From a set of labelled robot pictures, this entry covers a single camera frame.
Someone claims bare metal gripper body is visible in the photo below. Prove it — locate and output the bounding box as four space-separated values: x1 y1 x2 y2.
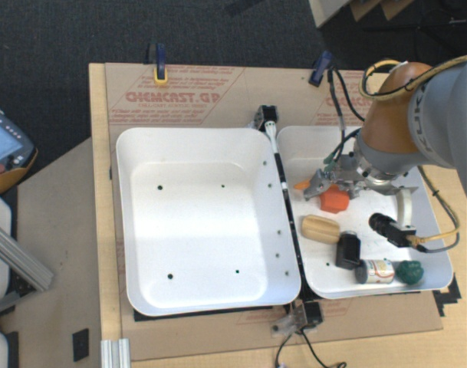
331 153 403 197

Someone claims orange block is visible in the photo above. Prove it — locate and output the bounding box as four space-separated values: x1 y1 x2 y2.
318 184 350 215

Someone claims white plastic tray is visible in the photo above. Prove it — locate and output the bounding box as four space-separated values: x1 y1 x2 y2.
115 126 303 317
275 125 455 301

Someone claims thin black and white rod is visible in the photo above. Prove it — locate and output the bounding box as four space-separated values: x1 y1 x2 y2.
264 120 307 303

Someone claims tan bread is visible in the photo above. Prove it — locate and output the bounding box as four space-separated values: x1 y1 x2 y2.
301 214 341 245

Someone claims black carton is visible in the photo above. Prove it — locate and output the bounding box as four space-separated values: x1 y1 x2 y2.
335 231 362 271

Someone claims white can with grey lid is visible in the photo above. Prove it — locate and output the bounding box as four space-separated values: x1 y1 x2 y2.
354 258 396 285

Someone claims green broccoli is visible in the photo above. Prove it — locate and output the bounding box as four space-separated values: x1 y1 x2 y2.
394 259 426 287

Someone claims brown cardboard board red print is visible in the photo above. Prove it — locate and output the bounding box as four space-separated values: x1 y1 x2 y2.
104 62 455 362

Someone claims black cylinder on white bracket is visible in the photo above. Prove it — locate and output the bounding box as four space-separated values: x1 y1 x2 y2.
368 187 419 249

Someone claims black block with thin wires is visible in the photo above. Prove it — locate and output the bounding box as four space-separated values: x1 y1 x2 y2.
270 300 325 337
251 104 279 133

